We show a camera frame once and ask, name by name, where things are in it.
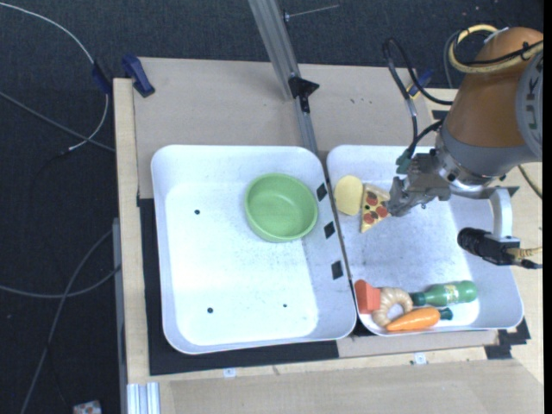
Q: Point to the beige croissant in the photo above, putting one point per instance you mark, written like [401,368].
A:
[394,298]

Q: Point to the orange carrot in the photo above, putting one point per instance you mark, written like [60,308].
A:
[414,319]

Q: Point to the yellow round biscuit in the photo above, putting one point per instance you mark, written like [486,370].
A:
[348,194]

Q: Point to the black cylinder on white bracket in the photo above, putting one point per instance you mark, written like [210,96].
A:
[487,244]

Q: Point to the yellow pizza slice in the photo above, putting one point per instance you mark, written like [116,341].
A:
[373,209]

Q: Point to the green bowl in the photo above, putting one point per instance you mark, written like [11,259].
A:
[280,207]

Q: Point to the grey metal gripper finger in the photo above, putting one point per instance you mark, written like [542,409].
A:
[403,211]
[397,192]

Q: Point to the green bottle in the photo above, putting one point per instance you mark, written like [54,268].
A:
[448,293]

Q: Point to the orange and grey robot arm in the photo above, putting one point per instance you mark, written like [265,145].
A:
[487,102]

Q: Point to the brown cardboard board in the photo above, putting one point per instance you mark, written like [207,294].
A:
[224,102]

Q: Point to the red block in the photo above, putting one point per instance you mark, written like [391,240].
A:
[366,296]

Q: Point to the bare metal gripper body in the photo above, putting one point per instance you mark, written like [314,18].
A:
[431,179]

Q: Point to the small white printed box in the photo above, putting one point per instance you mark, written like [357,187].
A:
[88,407]

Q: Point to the white plastic tray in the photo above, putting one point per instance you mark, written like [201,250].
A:
[233,274]
[414,252]

